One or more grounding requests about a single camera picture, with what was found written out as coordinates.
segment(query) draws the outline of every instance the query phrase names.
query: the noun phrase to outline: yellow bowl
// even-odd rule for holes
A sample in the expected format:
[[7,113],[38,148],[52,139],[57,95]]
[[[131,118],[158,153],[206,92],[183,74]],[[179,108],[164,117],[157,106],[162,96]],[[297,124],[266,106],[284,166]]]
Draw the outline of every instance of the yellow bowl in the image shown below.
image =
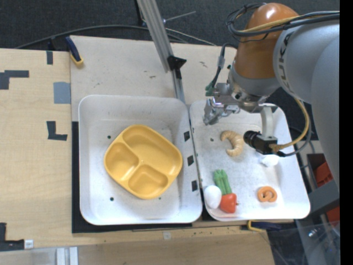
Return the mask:
[[104,167],[112,179],[141,199],[164,193],[182,166],[178,148],[145,125],[126,128],[104,155]]

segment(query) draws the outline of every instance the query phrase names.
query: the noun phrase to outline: white tray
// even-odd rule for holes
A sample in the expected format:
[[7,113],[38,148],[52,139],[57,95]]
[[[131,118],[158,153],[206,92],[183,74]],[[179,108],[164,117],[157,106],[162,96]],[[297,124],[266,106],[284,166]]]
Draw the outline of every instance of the white tray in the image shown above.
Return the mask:
[[[196,162],[188,163],[188,157],[195,157],[184,103],[175,98],[91,95],[81,100],[78,114],[80,210],[89,223],[175,224],[199,218],[202,202]],[[155,199],[134,196],[104,168],[107,148],[133,124],[147,125],[159,132],[183,155],[183,168],[177,179]],[[185,140],[184,133],[189,133],[190,138]]]
[[[228,214],[220,209],[206,209],[219,221],[301,219],[310,211],[310,203],[296,156],[281,157],[277,165],[265,167],[260,163],[263,155],[248,145],[239,157],[229,157],[226,149],[231,148],[228,140],[221,141],[224,130],[244,134],[248,130],[261,131],[260,114],[250,114],[243,110],[239,114],[220,119],[215,125],[206,126],[202,121],[206,101],[193,103],[190,107],[190,120],[193,131],[196,158],[202,188],[215,184],[213,172],[224,169],[229,183],[238,197],[237,210]],[[292,141],[284,112],[277,108],[274,112],[274,136],[279,144]],[[282,150],[294,151],[293,146]],[[272,186],[278,193],[274,203],[262,203],[257,199],[257,191],[262,186]]]

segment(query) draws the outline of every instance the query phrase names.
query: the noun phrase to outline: table surface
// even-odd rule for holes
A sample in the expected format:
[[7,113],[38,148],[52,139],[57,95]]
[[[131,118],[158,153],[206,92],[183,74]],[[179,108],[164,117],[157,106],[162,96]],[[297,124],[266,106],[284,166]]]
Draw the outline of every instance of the table surface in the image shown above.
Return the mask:
[[[249,253],[248,246],[257,244],[259,251],[271,256],[271,248],[258,234],[241,230],[245,222],[203,221],[200,218],[190,228],[159,230],[124,230],[102,233],[73,234],[72,214],[72,121],[77,121],[79,100],[89,94],[118,94],[174,97],[170,73],[163,71],[153,43],[149,41],[115,40],[117,54],[104,54],[109,39],[72,37],[81,50],[84,66],[77,67],[68,52],[52,52],[53,63],[48,63],[48,52],[35,50],[0,49],[3,62],[0,72],[28,71],[28,78],[10,77],[9,88],[0,89],[0,222],[7,223],[6,240],[34,240],[34,246],[60,247],[94,245],[115,242],[193,240],[198,237],[242,239],[237,247],[241,255]],[[85,56],[82,50],[92,47],[96,55]],[[177,57],[187,59],[181,69],[186,104],[203,99],[204,87],[213,78],[220,48],[203,45],[173,44]],[[130,55],[118,56],[129,48]],[[90,62],[95,57],[97,63]],[[226,51],[231,62],[234,49]],[[109,67],[117,58],[125,58],[126,66],[117,73]],[[71,104],[55,103],[54,83],[71,84]],[[55,121],[56,134],[67,135],[66,140],[48,139],[47,121]],[[268,264],[273,263],[270,257]]]

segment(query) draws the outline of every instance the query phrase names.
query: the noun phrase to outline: red object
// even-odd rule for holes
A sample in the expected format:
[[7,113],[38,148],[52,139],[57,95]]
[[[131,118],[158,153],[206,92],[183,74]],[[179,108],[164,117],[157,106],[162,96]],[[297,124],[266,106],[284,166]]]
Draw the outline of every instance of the red object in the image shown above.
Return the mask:
[[227,213],[235,213],[237,208],[237,196],[235,193],[228,193],[222,196],[220,209]]
[[[330,180],[333,179],[331,174],[330,168],[327,162],[324,162],[319,167],[314,170],[314,175],[316,179],[316,183],[318,187],[328,183]],[[329,210],[327,213],[327,218],[330,222],[336,222],[340,220],[340,207],[337,206],[336,208]]]

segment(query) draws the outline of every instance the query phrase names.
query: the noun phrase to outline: green vegetable toy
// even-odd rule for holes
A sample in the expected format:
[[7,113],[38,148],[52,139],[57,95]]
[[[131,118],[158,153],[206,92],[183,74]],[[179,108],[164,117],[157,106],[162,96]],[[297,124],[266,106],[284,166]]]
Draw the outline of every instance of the green vegetable toy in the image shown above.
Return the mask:
[[232,192],[226,172],[223,169],[216,170],[213,175],[213,179],[216,186],[218,186],[222,192],[220,209],[227,213],[235,213],[237,207],[237,196]]

